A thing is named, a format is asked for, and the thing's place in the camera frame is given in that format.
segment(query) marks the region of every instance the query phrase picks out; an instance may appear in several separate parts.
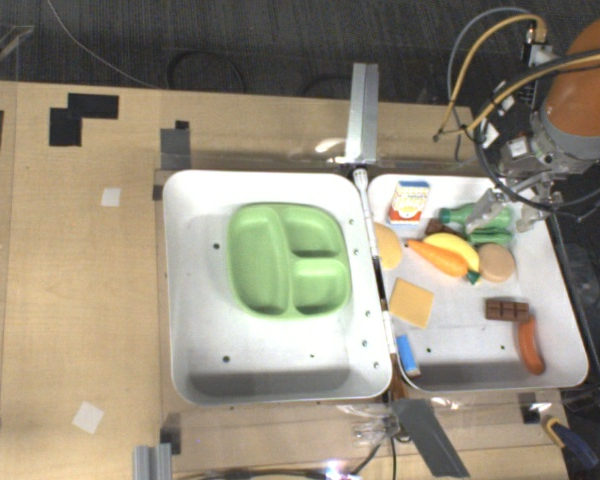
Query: sausage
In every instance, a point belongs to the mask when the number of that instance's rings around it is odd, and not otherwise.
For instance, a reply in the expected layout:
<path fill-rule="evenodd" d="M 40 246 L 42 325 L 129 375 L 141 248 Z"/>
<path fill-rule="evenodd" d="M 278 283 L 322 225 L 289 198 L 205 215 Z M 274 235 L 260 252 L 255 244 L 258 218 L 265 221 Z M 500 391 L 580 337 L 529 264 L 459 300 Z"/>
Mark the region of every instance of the sausage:
<path fill-rule="evenodd" d="M 518 344 L 522 362 L 533 375 L 540 375 L 545 370 L 545 364 L 536 347 L 536 319 L 531 316 L 526 322 L 518 325 Z"/>

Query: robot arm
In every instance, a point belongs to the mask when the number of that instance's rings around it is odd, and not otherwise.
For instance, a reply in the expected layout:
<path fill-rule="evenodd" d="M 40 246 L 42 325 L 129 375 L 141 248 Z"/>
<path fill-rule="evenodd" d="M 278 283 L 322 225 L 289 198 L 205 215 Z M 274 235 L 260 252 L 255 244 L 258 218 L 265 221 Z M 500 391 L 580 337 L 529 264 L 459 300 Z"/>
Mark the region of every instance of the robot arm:
<path fill-rule="evenodd" d="M 568 55 L 582 57 L 592 51 L 600 52 L 600 20 L 576 38 Z M 542 46 L 535 53 L 531 50 L 530 65 L 560 64 L 556 58 Z M 580 62 L 577 68 L 559 73 L 546 99 L 532 113 L 530 131 L 499 146 L 498 171 L 506 178 L 506 185 L 496 179 L 486 160 L 484 150 L 493 142 L 486 137 L 490 126 L 486 117 L 475 128 L 478 159 L 499 190 L 487 191 L 476 203 L 467 220 L 467 231 L 485 225 L 507 203 L 516 200 L 528 203 L 523 206 L 518 231 L 530 229 L 534 222 L 545 219 L 552 208 L 571 204 L 564 203 L 558 192 L 552 192 L 555 180 L 583 174 L 600 162 L 600 60 Z M 535 189 L 536 196 L 531 201 L 518 196 L 526 188 Z"/>

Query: wooden table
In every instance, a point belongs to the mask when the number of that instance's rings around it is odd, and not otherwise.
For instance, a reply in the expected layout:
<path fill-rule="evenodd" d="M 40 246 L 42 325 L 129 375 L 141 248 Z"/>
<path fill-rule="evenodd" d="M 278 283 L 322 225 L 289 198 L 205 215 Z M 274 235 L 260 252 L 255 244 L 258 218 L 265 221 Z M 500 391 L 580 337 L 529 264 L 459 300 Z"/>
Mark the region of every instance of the wooden table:
<path fill-rule="evenodd" d="M 118 119 L 84 119 L 82 147 L 50 147 L 50 108 L 66 108 L 69 93 L 118 95 Z M 348 102 L 0 82 L 0 110 L 0 479 L 130 479 L 133 448 L 155 446 L 165 407 L 182 404 L 161 382 L 152 199 L 160 129 L 188 121 L 194 162 L 227 151 L 237 161 L 297 161 L 319 140 L 344 137 Z M 441 115 L 381 104 L 381 156 L 417 160 L 414 170 L 431 161 L 452 168 L 453 141 L 431 142 Z M 102 206 L 107 188 L 121 189 L 119 206 Z M 537 396 L 565 420 L 557 392 Z M 515 393 L 451 401 L 455 410 L 441 397 L 438 416 L 473 478 L 567 477 L 559 449 L 538 425 L 522 424 Z M 95 433 L 72 424 L 83 402 L 104 412 Z M 262 407 L 178 410 L 205 469 L 242 465 L 255 452 L 261 466 L 313 462 L 299 429 L 320 430 L 345 453 L 333 458 L 353 463 L 368 451 L 335 406 L 306 409 L 333 416 L 321 421 L 299 409 L 275 446 L 253 419 Z M 398 453 L 399 478 L 430 478 L 413 445 Z M 195 469 L 190 462 L 174 457 L 174 468 Z M 384 447 L 365 478 L 390 470 Z"/>

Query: cable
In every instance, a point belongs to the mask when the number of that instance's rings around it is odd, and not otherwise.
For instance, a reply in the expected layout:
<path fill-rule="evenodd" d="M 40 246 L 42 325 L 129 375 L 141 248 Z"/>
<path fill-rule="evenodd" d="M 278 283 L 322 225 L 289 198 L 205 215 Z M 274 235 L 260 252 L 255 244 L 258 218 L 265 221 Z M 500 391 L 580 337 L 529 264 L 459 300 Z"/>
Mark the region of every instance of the cable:
<path fill-rule="evenodd" d="M 396 455 L 396 443 L 393 442 L 393 437 L 389 438 L 389 442 L 391 443 L 391 457 L 393 458 L 393 472 L 391 478 L 396 480 L 396 478 L 398 478 L 398 456 Z"/>
<path fill-rule="evenodd" d="M 527 9 L 522 9 L 520 7 L 496 7 L 494 9 L 489 9 L 481 14 L 478 14 L 475 18 L 473 18 L 471 21 L 469 21 L 469 23 L 467 23 L 464 26 L 464 28 L 462 29 L 462 31 L 456 38 L 455 43 L 453 44 L 453 48 L 451 49 L 451 54 L 449 55 L 449 63 L 447 65 L 447 98 L 449 99 L 449 101 L 451 101 L 453 99 L 451 97 L 451 93 L 453 91 L 453 87 L 452 87 L 453 82 L 451 80 L 452 74 L 453 74 L 453 64 L 455 63 L 456 54 L 458 53 L 458 50 L 460 48 L 460 45 L 462 44 L 462 40 L 464 39 L 464 36 L 467 34 L 467 32 L 469 32 L 471 27 L 473 27 L 480 20 L 482 20 L 488 16 L 492 16 L 494 14 L 499 14 L 502 12 L 513 12 L 513 13 L 518 13 L 518 14 L 531 14 L 531 11 L 528 11 Z M 462 126 L 462 122 L 460 121 L 460 116 L 458 115 L 458 111 L 456 110 L 455 105 L 453 106 L 452 110 L 453 110 L 453 117 L 456 120 L 456 124 L 458 125 L 458 128 L 460 128 Z M 460 155 L 461 141 L 462 141 L 462 135 L 458 134 L 458 136 L 456 137 L 456 147 L 455 147 L 454 154 L 453 154 L 453 159 L 458 163 L 460 163 L 459 155 Z"/>
<path fill-rule="evenodd" d="M 351 75 L 339 75 L 337 73 L 325 73 L 312 78 L 305 83 L 300 89 L 298 89 L 298 96 L 306 96 L 310 89 L 313 89 L 316 85 L 322 82 L 328 82 L 330 80 L 348 80 L 351 81 Z"/>
<path fill-rule="evenodd" d="M 93 58 L 97 59 L 98 61 L 100 61 L 102 64 L 104 64 L 105 66 L 107 66 L 109 69 L 112 69 L 113 71 L 115 71 L 116 73 L 122 75 L 123 77 L 127 78 L 128 80 L 131 80 L 132 82 L 135 82 L 139 85 L 142 85 L 144 87 L 149 87 L 151 89 L 159 89 L 159 87 L 155 86 L 155 85 L 151 85 L 147 82 L 143 82 L 142 80 L 129 75 L 128 73 L 125 73 L 124 71 L 122 71 L 120 68 L 117 68 L 116 66 L 114 66 L 113 64 L 111 64 L 109 61 L 103 59 L 100 55 L 98 55 L 97 53 L 95 53 L 93 50 L 87 48 L 83 43 L 81 43 L 78 39 L 76 39 L 76 37 L 72 34 L 72 32 L 67 28 L 67 26 L 64 24 L 64 21 L 62 20 L 62 18 L 60 17 L 60 15 L 58 14 L 58 11 L 56 10 L 55 6 L 53 5 L 53 2 L 51 2 L 51 0 L 46 0 L 47 4 L 49 5 L 49 9 L 51 9 L 51 12 L 53 14 L 53 16 L 55 17 L 55 19 L 57 20 L 57 22 L 60 24 L 60 27 L 62 28 L 62 30 L 65 32 L 65 34 L 67 34 L 67 36 L 69 37 L 69 39 L 71 39 L 71 41 L 73 41 L 73 43 L 78 46 L 79 48 L 81 48 L 82 50 L 84 50 L 86 53 L 88 53 L 89 55 L 91 55 Z"/>
<path fill-rule="evenodd" d="M 325 480 L 325 474 L 319 471 L 310 470 L 293 470 L 293 469 L 269 469 L 266 471 L 249 471 L 251 478 L 263 477 L 263 476 L 275 476 L 275 475 L 286 475 L 286 476 L 298 476 L 302 478 L 309 478 L 311 480 Z"/>
<path fill-rule="evenodd" d="M 567 202 L 562 202 L 562 203 L 552 203 L 551 205 L 537 203 L 535 201 L 531 201 L 530 199 L 527 199 L 524 196 L 521 196 L 520 194 L 518 194 L 517 192 L 512 190 L 510 187 L 507 187 L 502 182 L 502 180 L 500 180 L 500 178 L 498 178 L 498 175 L 494 172 L 491 165 L 489 165 L 489 162 L 488 162 L 485 152 L 484 152 L 484 148 L 482 147 L 482 142 L 484 142 L 482 140 L 482 133 L 483 133 L 482 127 L 478 127 L 478 129 L 477 129 L 478 135 L 476 137 L 476 140 L 474 141 L 474 146 L 475 146 L 476 156 L 478 157 L 478 161 L 480 162 L 480 165 L 481 165 L 482 169 L 485 171 L 485 173 L 487 174 L 487 176 L 491 179 L 491 181 L 493 181 L 496 188 L 500 189 L 504 194 L 508 195 L 512 201 L 518 201 L 518 202 L 524 203 L 527 206 L 530 206 L 531 208 L 535 208 L 536 210 L 549 212 L 549 213 L 552 213 L 555 215 L 571 217 L 571 218 L 575 219 L 577 222 L 582 222 L 584 219 L 589 217 L 595 210 L 597 210 L 600 207 L 600 199 L 599 199 L 596 203 L 594 203 L 594 206 L 592 209 L 593 211 L 589 210 L 589 211 L 585 212 L 584 214 L 577 215 L 574 213 L 564 212 L 564 211 L 559 210 L 559 208 L 566 207 L 566 206 L 575 206 L 575 205 L 584 203 L 584 202 L 588 201 L 589 199 L 592 199 L 596 195 L 600 194 L 600 187 L 593 190 L 589 194 L 586 194 L 586 195 L 579 197 L 577 199 L 574 199 L 572 201 L 567 201 Z"/>
<path fill-rule="evenodd" d="M 367 455 L 367 458 L 364 459 L 360 464 L 358 464 L 358 466 L 351 471 L 351 474 L 357 475 L 358 473 L 360 473 L 360 471 L 362 471 L 364 469 L 364 467 L 367 464 L 369 464 L 369 462 L 371 462 L 373 460 L 373 458 L 376 456 L 376 453 L 378 453 L 380 446 L 382 446 L 382 442 L 378 443 L 376 446 L 373 447 L 373 449 L 371 450 L 369 455 Z"/>
<path fill-rule="evenodd" d="M 576 53 L 572 55 L 567 55 L 562 57 L 561 59 L 554 60 L 551 62 L 547 62 L 545 64 L 541 64 L 535 68 L 531 68 L 521 75 L 517 75 L 513 77 L 509 82 L 507 82 L 503 87 L 501 87 L 498 92 L 494 95 L 491 101 L 483 107 L 483 109 L 478 113 L 478 116 L 466 127 L 463 127 L 467 133 L 473 131 L 478 125 L 493 112 L 497 106 L 502 103 L 507 96 L 516 92 L 520 87 L 531 83 L 538 78 L 552 75 L 552 74 L 562 74 L 562 72 L 568 73 L 568 71 L 563 70 L 563 68 L 569 68 L 571 66 L 579 66 L 581 64 L 586 64 L 589 62 L 600 61 L 600 49 L 590 50 L 586 52 Z M 453 132 L 442 132 L 442 135 L 447 133 L 457 133 L 458 130 L 454 130 Z"/>
<path fill-rule="evenodd" d="M 467 53 L 467 56 L 465 57 L 462 67 L 460 68 L 460 72 L 458 73 L 458 78 L 456 79 L 455 86 L 451 93 L 451 99 L 449 100 L 449 104 L 447 105 L 447 110 L 445 112 L 444 118 L 442 119 L 442 124 L 440 125 L 440 131 L 442 131 L 444 129 L 445 125 L 447 124 L 447 121 L 449 120 L 449 117 L 451 116 L 451 111 L 455 107 L 456 99 L 457 99 L 458 93 L 460 92 L 460 89 L 462 87 L 462 83 L 464 82 L 464 77 L 467 73 L 467 69 L 469 68 L 469 64 L 473 60 L 473 57 L 476 54 L 476 52 L 478 51 L 478 49 L 480 48 L 480 46 L 482 46 L 482 44 L 487 39 L 489 39 L 489 37 L 491 37 L 493 34 L 498 32 L 499 30 L 505 28 L 508 25 L 511 25 L 513 23 L 518 23 L 520 21 L 535 21 L 538 29 L 542 29 L 543 31 L 546 30 L 544 20 L 540 16 L 538 16 L 536 14 L 520 14 L 517 16 L 511 16 L 510 18 L 504 19 L 504 20 L 500 21 L 499 23 L 496 23 L 493 27 L 491 27 L 484 34 L 482 34 L 478 38 L 478 40 L 473 44 L 473 46 L 469 50 L 469 53 Z"/>
<path fill-rule="evenodd" d="M 169 61 L 169 64 L 167 66 L 166 82 L 167 82 L 168 89 L 174 89 L 174 86 L 175 86 L 174 75 L 175 75 L 175 71 L 176 71 L 176 68 L 178 67 L 178 65 L 184 59 L 186 59 L 187 57 L 191 57 L 193 55 L 209 55 L 211 57 L 216 57 L 218 59 L 224 60 L 229 65 L 231 72 L 238 79 L 240 92 L 241 93 L 247 92 L 247 84 L 244 80 L 244 76 L 242 76 L 242 73 L 238 69 L 238 66 L 236 66 L 233 63 L 233 61 L 226 55 L 222 55 L 221 53 L 210 52 L 208 50 L 185 50 L 183 52 L 180 52 L 180 53 L 177 53 L 176 55 L 174 55 L 174 57 Z"/>

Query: black cord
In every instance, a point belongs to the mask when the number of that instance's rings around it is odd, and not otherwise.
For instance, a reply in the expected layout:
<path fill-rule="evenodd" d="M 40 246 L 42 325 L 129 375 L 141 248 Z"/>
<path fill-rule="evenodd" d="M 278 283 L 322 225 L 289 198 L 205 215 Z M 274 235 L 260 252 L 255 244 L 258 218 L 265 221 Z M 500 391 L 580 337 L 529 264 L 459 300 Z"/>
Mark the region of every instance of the black cord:
<path fill-rule="evenodd" d="M 241 93 L 247 92 L 247 84 L 244 80 L 244 76 L 242 76 L 242 73 L 238 69 L 238 66 L 236 66 L 235 63 L 226 55 L 222 55 L 221 53 L 216 53 L 216 52 L 210 52 L 207 50 L 184 50 L 184 51 L 179 52 L 176 55 L 174 55 L 173 58 L 169 61 L 169 64 L 167 65 L 166 81 L 167 81 L 168 89 L 175 88 L 174 80 L 175 80 L 176 68 L 180 65 L 180 63 L 184 59 L 186 59 L 187 57 L 192 57 L 194 55 L 209 55 L 211 57 L 215 57 L 217 59 L 220 59 L 220 60 L 223 60 L 224 62 L 226 62 L 229 66 L 229 69 L 231 70 L 231 72 L 234 74 L 234 76 L 238 80 L 238 87 L 240 89 L 240 92 Z"/>
<path fill-rule="evenodd" d="M 489 176 L 491 181 L 493 181 L 495 186 L 498 189 L 500 189 L 503 193 L 508 195 L 513 201 L 519 201 L 521 203 L 524 203 L 524 204 L 530 206 L 531 208 L 535 208 L 536 210 L 554 213 L 556 215 L 560 215 L 560 216 L 564 216 L 564 217 L 570 217 L 570 218 L 575 219 L 577 222 L 582 222 L 589 215 L 591 215 L 591 213 L 593 213 L 592 211 L 587 211 L 583 214 L 577 215 L 577 214 L 574 214 L 571 212 L 560 211 L 559 208 L 566 207 L 566 206 L 574 206 L 574 205 L 581 204 L 581 203 L 588 201 L 589 199 L 595 197 L 596 195 L 598 195 L 600 193 L 600 187 L 591 191 L 589 194 L 579 197 L 573 201 L 568 201 L 568 202 L 563 202 L 563 203 L 553 203 L 550 205 L 531 201 L 530 199 L 527 199 L 526 197 L 521 196 L 520 194 L 518 194 L 511 188 L 507 187 L 500 180 L 500 178 L 498 178 L 497 174 L 494 172 L 493 168 L 491 167 L 491 165 L 489 164 L 489 162 L 487 160 L 487 157 L 484 152 L 484 148 L 482 147 L 483 142 L 484 142 L 484 138 L 482 136 L 482 127 L 478 126 L 476 128 L 476 140 L 474 141 L 474 146 L 475 146 L 476 156 L 478 157 L 478 161 L 480 162 L 482 169 L 485 171 L 487 176 Z M 593 211 L 595 211 L 599 206 L 600 206 L 600 199 L 596 203 L 594 203 Z"/>
<path fill-rule="evenodd" d="M 371 450 L 371 452 L 369 453 L 369 455 L 367 455 L 367 458 L 364 459 L 360 464 L 358 464 L 358 466 L 351 471 L 351 474 L 357 475 L 358 473 L 360 473 L 360 471 L 362 471 L 364 469 L 364 467 L 367 464 L 369 464 L 369 462 L 371 462 L 373 460 L 373 458 L 376 456 L 376 453 L 378 453 L 380 446 L 382 446 L 382 443 L 379 443 L 376 446 L 374 446 L 373 449 Z"/>
<path fill-rule="evenodd" d="M 393 442 L 393 437 L 389 438 L 389 442 L 391 443 L 391 456 L 393 457 L 393 474 L 391 478 L 396 480 L 398 478 L 398 456 L 396 455 L 396 443 Z"/>
<path fill-rule="evenodd" d="M 311 480 L 325 480 L 326 478 L 325 474 L 320 471 L 301 469 L 269 469 L 267 471 L 249 471 L 249 473 L 251 474 L 251 478 L 275 475 L 298 476 L 301 478 L 309 478 Z"/>
<path fill-rule="evenodd" d="M 312 78 L 307 83 L 305 83 L 300 89 L 298 89 L 298 96 L 306 96 L 307 93 L 313 89 L 316 85 L 321 84 L 322 82 L 328 82 L 330 80 L 348 80 L 351 81 L 351 75 L 339 75 L 337 73 L 325 73 L 322 75 L 318 75 L 315 78 Z"/>
<path fill-rule="evenodd" d="M 493 93 L 491 95 L 490 101 L 487 104 L 482 106 L 482 108 L 478 112 L 478 115 L 481 114 L 482 111 L 486 108 L 486 106 L 488 104 L 490 104 L 492 101 L 494 101 L 500 94 L 502 94 L 503 92 L 508 90 L 509 87 L 511 87 L 512 85 L 514 85 L 520 81 L 525 80 L 526 78 L 529 78 L 530 75 L 534 75 L 535 73 L 543 72 L 547 68 L 553 67 L 554 69 L 551 71 L 548 71 L 547 73 L 545 73 L 543 75 L 538 76 L 537 78 L 533 78 L 532 80 L 529 80 L 529 83 L 535 82 L 536 80 L 542 80 L 542 79 L 558 76 L 561 74 L 568 74 L 568 73 L 575 73 L 575 72 L 579 72 L 579 71 L 591 71 L 594 69 L 600 69 L 600 64 L 596 64 L 594 66 L 584 66 L 581 68 L 560 69 L 561 66 L 563 66 L 571 61 L 586 59 L 588 57 L 592 57 L 592 56 L 598 55 L 598 54 L 600 54 L 600 48 L 598 48 L 596 50 L 588 50 L 586 52 L 579 52 L 579 53 L 574 53 L 571 55 L 565 55 L 564 57 L 560 57 L 559 59 L 545 62 L 544 64 L 540 64 L 540 65 L 530 68 L 526 71 L 523 71 L 522 73 L 518 73 L 517 75 L 514 75 L 510 80 L 507 81 L 507 83 L 503 84 L 495 93 Z M 465 133 L 472 142 L 474 142 L 474 143 L 480 142 L 476 137 L 471 137 L 471 135 L 467 132 L 467 125 L 458 126 L 457 130 L 447 130 L 447 131 L 439 130 L 438 133 L 434 136 L 434 140 L 436 138 L 439 138 L 441 135 L 450 135 L 452 133 Z"/>

